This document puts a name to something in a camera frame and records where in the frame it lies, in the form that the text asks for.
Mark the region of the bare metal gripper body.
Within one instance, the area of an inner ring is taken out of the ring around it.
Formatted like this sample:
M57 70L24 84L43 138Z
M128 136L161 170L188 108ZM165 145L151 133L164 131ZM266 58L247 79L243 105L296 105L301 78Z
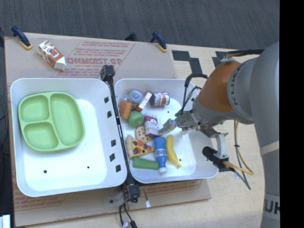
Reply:
M208 137L215 137L216 135L221 134L214 129L214 126L216 126L215 123L207 121L193 110L183 112L179 110L176 113L176 126L183 131L201 131Z

